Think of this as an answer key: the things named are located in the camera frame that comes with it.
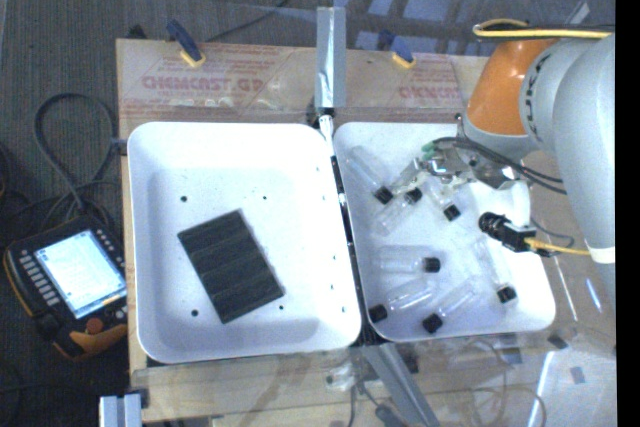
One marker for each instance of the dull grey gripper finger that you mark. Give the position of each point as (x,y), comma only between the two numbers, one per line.
(407,177)
(451,182)

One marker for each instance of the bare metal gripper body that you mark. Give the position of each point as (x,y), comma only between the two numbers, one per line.
(462,163)

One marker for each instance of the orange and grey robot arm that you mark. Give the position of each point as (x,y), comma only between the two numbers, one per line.
(575,115)

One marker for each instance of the clear plastic bottle black cap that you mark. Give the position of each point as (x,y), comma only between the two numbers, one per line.
(455,302)
(407,297)
(405,261)
(395,214)
(367,170)
(442,199)
(492,265)

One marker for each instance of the white plastic tray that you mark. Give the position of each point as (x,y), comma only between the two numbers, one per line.
(235,165)
(465,260)

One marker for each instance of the black ribbed rectangular pad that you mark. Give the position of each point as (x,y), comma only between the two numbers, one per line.
(231,266)

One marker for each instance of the black cylinder on white bracket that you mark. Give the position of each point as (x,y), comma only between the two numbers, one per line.
(505,231)

